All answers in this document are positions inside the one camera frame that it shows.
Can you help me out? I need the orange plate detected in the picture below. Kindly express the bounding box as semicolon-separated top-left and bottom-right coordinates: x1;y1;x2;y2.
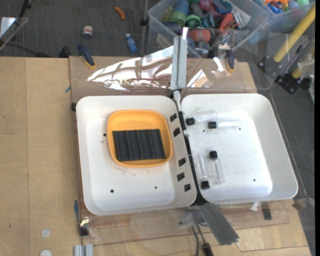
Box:
107;109;174;168

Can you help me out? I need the black ribbed holder tray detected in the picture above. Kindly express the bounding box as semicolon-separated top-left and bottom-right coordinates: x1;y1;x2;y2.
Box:
112;129;167;162

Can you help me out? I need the clear bottle black cap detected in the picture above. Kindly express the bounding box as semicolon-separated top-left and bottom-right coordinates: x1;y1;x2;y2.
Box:
208;150;225;185
196;154;211;190
207;119;241;130
185;109;218;126

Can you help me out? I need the white plastic tray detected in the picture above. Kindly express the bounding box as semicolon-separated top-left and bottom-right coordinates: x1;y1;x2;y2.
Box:
75;95;198;217
179;93;299;205

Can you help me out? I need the blue bottle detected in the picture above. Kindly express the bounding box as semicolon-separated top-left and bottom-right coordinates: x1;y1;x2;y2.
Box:
125;33;139;54

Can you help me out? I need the clear plastic storage bin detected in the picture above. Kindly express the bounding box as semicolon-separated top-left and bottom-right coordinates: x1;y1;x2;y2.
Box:
147;0;272;59

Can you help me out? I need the small can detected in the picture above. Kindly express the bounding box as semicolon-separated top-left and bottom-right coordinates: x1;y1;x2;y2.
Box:
82;25;94;40

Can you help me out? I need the orange toy sausage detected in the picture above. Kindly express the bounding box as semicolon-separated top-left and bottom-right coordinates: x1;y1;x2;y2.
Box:
114;6;126;21

